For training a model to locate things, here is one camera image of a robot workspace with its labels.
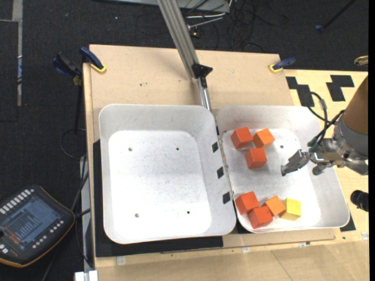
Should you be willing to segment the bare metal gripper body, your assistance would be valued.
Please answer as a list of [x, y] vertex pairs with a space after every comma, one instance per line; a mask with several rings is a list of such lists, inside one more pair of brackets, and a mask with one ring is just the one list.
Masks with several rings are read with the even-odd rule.
[[352, 148], [345, 140], [323, 139], [314, 143], [308, 150], [310, 160], [315, 164], [314, 175], [320, 175], [325, 169], [337, 166], [362, 175], [368, 175], [368, 156]]

